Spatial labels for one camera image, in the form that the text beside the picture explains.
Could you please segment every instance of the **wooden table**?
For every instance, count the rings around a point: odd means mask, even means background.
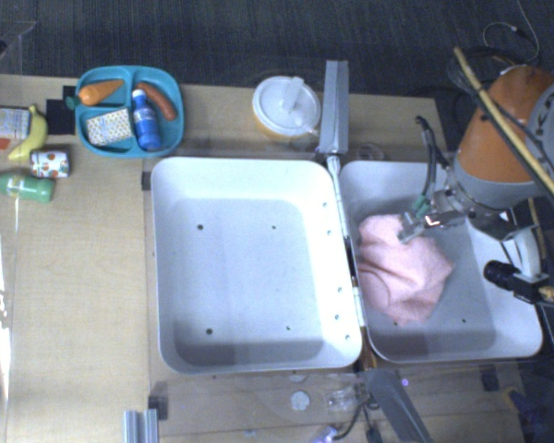
[[[0,104],[37,103],[44,111],[47,99],[61,98],[62,86],[75,83],[0,76]],[[179,154],[281,156],[288,151],[268,145],[254,127],[252,90],[189,85],[181,90],[186,133]],[[351,151],[371,142],[388,159],[423,161],[417,114],[442,140],[432,100],[352,95]],[[73,136],[51,136],[48,145],[68,149],[71,175],[57,181],[52,203],[20,202],[18,233],[5,240],[9,250],[16,249],[10,258],[16,277],[12,270],[6,275],[16,284],[7,441],[120,441],[123,412],[147,408],[151,372],[170,372],[156,370],[160,358],[152,331],[151,244],[145,241],[151,226],[145,221],[148,193],[141,185],[149,163],[94,155]],[[0,169],[7,167],[0,152]],[[0,206],[6,206],[0,208],[0,229],[14,231],[13,202],[1,198]],[[411,395],[438,441],[485,441],[499,435],[522,441],[515,414],[497,393],[481,390],[476,370],[406,372],[414,374]],[[503,382],[517,384],[516,368],[500,372]],[[184,411],[161,423],[168,435],[163,441],[309,441],[325,418],[350,418],[349,413],[327,414],[324,400],[329,386],[339,388],[347,378],[353,376],[171,373],[166,382],[183,399]],[[289,402],[298,388],[312,400],[305,413],[293,411]],[[395,441],[383,414],[374,417],[386,441]],[[347,441],[364,441],[364,434],[358,425]]]

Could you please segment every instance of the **white can with red dots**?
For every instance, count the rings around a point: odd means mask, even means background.
[[[30,154],[30,173],[35,177],[68,177],[70,166],[67,154],[60,150],[33,151]]]

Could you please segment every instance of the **hot dog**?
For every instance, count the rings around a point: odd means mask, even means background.
[[[148,82],[140,82],[136,85],[136,89],[142,89],[146,92],[148,100],[156,104],[166,120],[171,122],[176,118],[176,109],[173,104],[153,85]]]

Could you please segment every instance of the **toy bottle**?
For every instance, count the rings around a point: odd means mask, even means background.
[[[156,151],[162,147],[156,113],[148,105],[146,92],[137,89],[131,92],[131,98],[136,105],[133,112],[133,122],[138,135],[139,146],[146,151]]]
[[[22,200],[48,203],[54,193],[54,181],[30,175],[0,174],[0,192]]]

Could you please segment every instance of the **blue bottle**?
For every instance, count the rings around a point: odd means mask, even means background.
[[[135,104],[133,123],[138,135],[139,146],[146,151],[156,151],[162,147],[156,113],[148,105],[146,92],[141,89],[131,92]]]

